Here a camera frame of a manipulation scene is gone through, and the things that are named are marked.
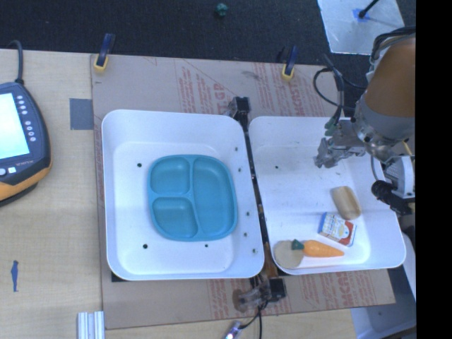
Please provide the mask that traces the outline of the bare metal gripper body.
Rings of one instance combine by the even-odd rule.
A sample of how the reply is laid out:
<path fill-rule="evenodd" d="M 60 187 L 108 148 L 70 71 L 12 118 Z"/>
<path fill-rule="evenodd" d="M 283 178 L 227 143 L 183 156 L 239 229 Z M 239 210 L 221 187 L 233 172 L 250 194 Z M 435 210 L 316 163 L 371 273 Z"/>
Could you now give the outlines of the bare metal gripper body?
<path fill-rule="evenodd" d="M 395 145 L 396 140 L 382 136 L 372 126 L 361 125 L 351 119 L 341 119 L 329 138 L 329 147 L 349 147 L 349 157 L 362 157 L 367 153 L 380 161 L 389 159 Z"/>

